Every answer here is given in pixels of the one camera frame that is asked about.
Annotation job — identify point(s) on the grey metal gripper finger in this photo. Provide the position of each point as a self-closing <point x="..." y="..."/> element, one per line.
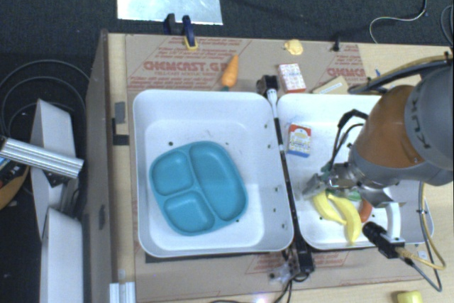
<point x="313" y="186"/>

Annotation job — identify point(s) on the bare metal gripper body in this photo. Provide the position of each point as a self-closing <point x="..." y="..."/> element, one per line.
<point x="342" y="176"/>

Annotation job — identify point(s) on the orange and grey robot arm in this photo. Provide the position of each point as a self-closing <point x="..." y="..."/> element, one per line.
<point x="397" y="131"/>

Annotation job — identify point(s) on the green toy vegetable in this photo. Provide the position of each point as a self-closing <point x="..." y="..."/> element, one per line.
<point x="354" y="194"/>

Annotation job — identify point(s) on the yellow banana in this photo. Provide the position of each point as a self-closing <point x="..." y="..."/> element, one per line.
<point x="349" y="216"/>
<point x="326" y="207"/>

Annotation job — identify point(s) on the orange red sausage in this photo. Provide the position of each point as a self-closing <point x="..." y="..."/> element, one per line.
<point x="365" y="211"/>

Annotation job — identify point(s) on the thin black and white rod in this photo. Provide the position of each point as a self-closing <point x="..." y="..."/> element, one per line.
<point x="283" y="156"/>

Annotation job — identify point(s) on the red yellow blue carton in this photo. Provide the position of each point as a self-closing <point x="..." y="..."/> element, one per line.
<point x="299" y="139"/>

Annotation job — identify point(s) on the white plastic tray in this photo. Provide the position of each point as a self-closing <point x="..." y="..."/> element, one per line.
<point x="198" y="110"/>
<point x="319" y="110"/>

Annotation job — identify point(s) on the flat tan packet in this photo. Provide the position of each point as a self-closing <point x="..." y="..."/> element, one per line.
<point x="331" y="85"/>

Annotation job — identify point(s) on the red and white carton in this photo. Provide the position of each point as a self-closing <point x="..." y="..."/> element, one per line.
<point x="292" y="78"/>

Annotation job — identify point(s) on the blue divided plate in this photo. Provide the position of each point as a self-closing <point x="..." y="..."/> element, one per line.
<point x="198" y="188"/>

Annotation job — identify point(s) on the yellow green block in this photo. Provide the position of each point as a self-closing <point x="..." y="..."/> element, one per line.
<point x="408" y="296"/>

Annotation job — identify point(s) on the pale yellow toy food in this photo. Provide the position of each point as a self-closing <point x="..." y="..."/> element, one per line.
<point x="294" y="46"/>

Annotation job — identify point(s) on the orange carrot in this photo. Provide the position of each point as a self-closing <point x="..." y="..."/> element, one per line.
<point x="230" y="72"/>

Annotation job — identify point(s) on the brown cardboard board red print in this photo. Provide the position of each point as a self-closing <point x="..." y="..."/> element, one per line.
<point x="198" y="64"/>

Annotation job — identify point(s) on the black cylinder on white bracket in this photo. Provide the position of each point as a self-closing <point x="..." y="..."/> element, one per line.
<point x="384" y="239"/>

